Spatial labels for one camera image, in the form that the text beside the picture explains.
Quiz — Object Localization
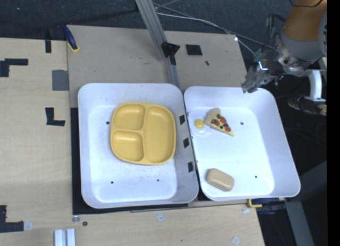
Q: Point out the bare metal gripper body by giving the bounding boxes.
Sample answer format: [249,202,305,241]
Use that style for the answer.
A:
[254,43,311,83]

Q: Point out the toy pizza slice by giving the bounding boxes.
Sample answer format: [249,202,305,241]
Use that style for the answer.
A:
[203,107,235,138]

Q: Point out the white fried egg toy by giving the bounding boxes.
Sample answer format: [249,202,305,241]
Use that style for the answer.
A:
[187,109,212,138]

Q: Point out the white plastic tray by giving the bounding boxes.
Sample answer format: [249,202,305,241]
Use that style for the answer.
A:
[183,85,302,202]
[77,82,200,209]

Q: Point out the beige toy bread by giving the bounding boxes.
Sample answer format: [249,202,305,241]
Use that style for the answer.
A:
[206,167,235,193]

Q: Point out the yellow divided plate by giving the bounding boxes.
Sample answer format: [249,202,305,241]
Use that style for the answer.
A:
[109,101,177,166]

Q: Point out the pale brown flat board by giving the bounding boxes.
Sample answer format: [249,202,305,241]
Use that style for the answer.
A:
[66,24,267,246]

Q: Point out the black cylinder on white bracket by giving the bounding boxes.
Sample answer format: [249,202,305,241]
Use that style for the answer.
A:
[287,69,328,116]

